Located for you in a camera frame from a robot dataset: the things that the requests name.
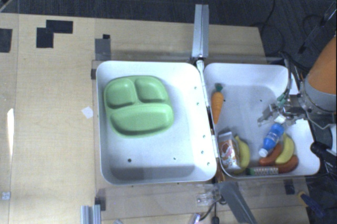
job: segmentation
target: plastic bottle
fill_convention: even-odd
[[[259,150],[259,155],[265,158],[268,152],[272,150],[280,140],[284,132],[284,127],[281,124],[275,123],[270,128],[270,131],[263,139],[263,147]]]

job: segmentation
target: wooden table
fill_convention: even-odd
[[[11,70],[8,63],[17,54],[17,75],[11,78],[12,83],[16,79],[12,168],[0,170],[0,180],[10,186],[8,189],[4,183],[0,190],[10,191],[11,199],[0,202],[0,222],[80,223],[81,206],[92,206],[96,195],[93,119],[87,119],[81,111],[88,106],[93,108],[90,72],[95,38],[109,34],[116,50],[188,51],[192,47],[193,24],[0,15],[0,28],[12,28],[14,37],[18,32],[18,51],[0,54],[4,71]],[[36,28],[45,27],[46,20],[73,21],[73,33],[55,34],[53,49],[36,48]],[[211,25],[210,49],[264,56],[258,29],[252,27]],[[295,195],[285,195],[284,188],[259,193],[258,188],[250,190],[245,183],[241,187],[247,203],[256,204],[251,208],[259,223],[309,223],[305,208]],[[295,181],[295,188],[305,190],[306,185],[301,179]],[[138,215],[137,219],[132,208],[119,208],[119,213],[125,217],[121,219],[124,224],[188,223],[192,212],[189,206],[186,208],[179,215]],[[218,211],[221,223],[236,223],[228,206]],[[210,223],[210,218],[203,223]]]

